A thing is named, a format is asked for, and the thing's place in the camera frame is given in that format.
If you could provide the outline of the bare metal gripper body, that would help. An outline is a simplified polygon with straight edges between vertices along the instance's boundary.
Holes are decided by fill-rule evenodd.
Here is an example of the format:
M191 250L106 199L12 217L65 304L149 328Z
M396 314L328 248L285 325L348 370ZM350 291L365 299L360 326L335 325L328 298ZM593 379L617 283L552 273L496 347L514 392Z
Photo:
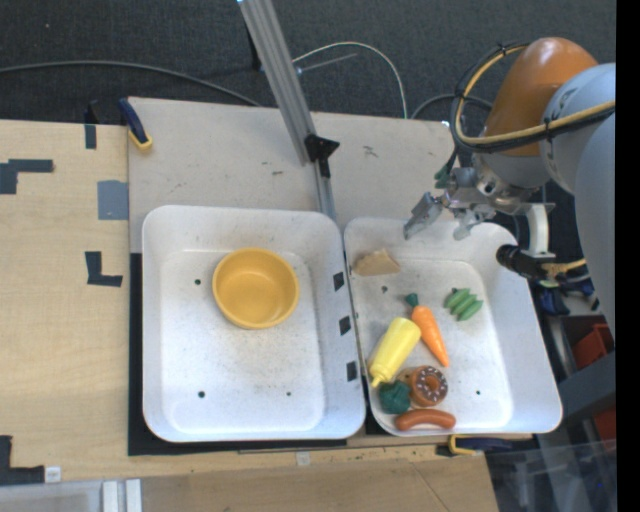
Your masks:
M532 200L538 191L510 185L493 171L456 167L445 181L441 202L453 210L495 211L510 216L527 215L538 206L545 213L553 211L554 203Z

